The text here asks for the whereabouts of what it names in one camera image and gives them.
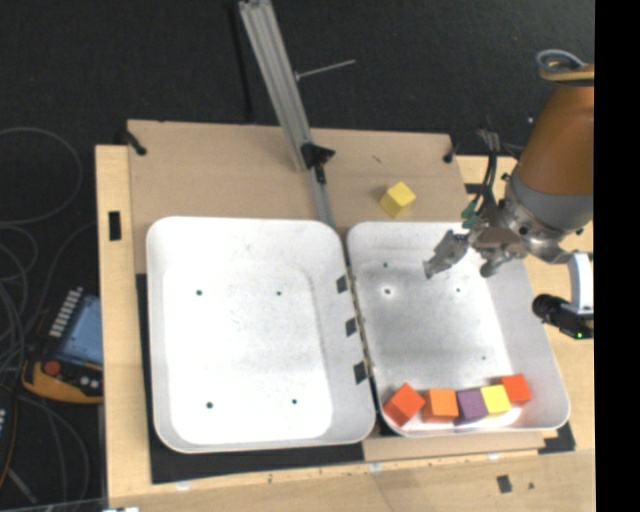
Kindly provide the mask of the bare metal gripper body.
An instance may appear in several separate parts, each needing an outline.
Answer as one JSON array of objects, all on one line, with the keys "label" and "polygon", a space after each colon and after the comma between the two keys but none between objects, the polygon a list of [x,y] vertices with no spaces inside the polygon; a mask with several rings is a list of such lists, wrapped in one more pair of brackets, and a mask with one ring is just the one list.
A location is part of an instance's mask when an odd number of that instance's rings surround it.
[{"label": "bare metal gripper body", "polygon": [[493,261],[533,256],[543,262],[568,262],[573,253],[561,247],[568,234],[542,222],[519,200],[502,199],[480,216],[469,240]]}]

